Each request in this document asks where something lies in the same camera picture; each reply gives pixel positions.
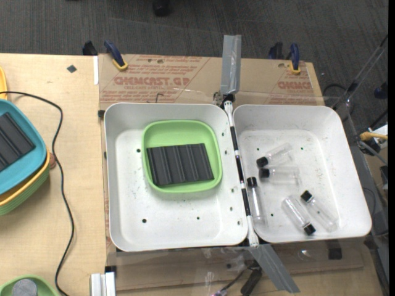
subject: blue clamp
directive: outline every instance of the blue clamp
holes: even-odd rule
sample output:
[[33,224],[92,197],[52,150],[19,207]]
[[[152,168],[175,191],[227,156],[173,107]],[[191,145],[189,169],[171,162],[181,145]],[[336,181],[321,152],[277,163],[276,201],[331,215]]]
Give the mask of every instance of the blue clamp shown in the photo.
[[122,55],[115,46],[115,44],[112,41],[106,39],[104,41],[104,45],[107,50],[112,54],[112,57],[114,58],[112,60],[112,63],[118,68],[118,70],[126,70],[126,68],[128,68],[128,64],[123,60]]
[[301,72],[299,67],[299,48],[296,43],[291,45],[291,71],[295,75]]

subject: green tray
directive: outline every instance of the green tray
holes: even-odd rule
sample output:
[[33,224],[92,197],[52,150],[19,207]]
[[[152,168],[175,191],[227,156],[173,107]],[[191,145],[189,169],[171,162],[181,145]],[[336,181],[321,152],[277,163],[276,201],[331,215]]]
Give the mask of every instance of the green tray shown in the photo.
[[[147,148],[186,144],[204,144],[209,157],[214,179],[166,186],[157,186],[152,181],[149,168]],[[214,188],[222,178],[222,166],[217,138],[211,127],[196,120],[156,121],[148,125],[143,132],[141,144],[143,150],[143,167],[149,184],[158,191],[167,193],[189,193],[206,191]]]
[[0,286],[0,296],[12,296],[12,288],[21,279],[31,279],[37,285],[38,296],[59,296],[56,290],[47,281],[37,275],[23,275]]

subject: vial cap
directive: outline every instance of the vial cap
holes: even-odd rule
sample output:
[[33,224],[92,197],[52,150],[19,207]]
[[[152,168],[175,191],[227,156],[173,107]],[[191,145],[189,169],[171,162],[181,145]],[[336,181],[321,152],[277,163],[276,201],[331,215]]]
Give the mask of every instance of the vial cap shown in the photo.
[[250,178],[247,179],[247,185],[249,187],[257,187],[257,179],[255,176],[251,176]]
[[312,224],[308,224],[305,228],[303,228],[303,230],[306,232],[308,236],[311,235],[313,232],[315,232],[315,228]]
[[303,192],[301,197],[302,197],[302,200],[304,200],[305,202],[308,202],[313,197],[313,195],[311,195],[311,193],[308,190],[306,190]]
[[259,177],[260,178],[268,178],[270,176],[270,170],[267,168],[259,169]]
[[13,286],[12,296],[37,296],[37,285],[31,279],[21,279]]
[[266,157],[262,157],[257,159],[257,166],[259,168],[263,168],[264,166],[266,166],[268,164],[267,158]]

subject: gray carpet floor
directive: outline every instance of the gray carpet floor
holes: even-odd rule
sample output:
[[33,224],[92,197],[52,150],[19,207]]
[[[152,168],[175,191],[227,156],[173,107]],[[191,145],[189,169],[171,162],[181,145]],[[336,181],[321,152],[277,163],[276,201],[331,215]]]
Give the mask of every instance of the gray carpet floor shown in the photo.
[[[286,56],[297,43],[324,90],[348,87],[388,34],[389,0],[171,0],[166,17],[154,15],[152,2],[0,0],[0,52],[80,55],[87,40],[105,52],[110,39],[123,53],[220,57],[223,36],[241,34],[243,58],[268,58],[277,42]],[[386,110],[388,100],[373,92],[387,79],[388,48],[355,94],[358,133]]]

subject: blue tray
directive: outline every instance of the blue tray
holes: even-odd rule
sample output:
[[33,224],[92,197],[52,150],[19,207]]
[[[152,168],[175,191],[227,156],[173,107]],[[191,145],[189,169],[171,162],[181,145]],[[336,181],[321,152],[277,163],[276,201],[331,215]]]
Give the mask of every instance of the blue tray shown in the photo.
[[0,99],[0,116],[7,112],[35,148],[0,171],[0,194],[7,192],[37,171],[43,165],[47,152],[43,138],[28,118],[13,103]]

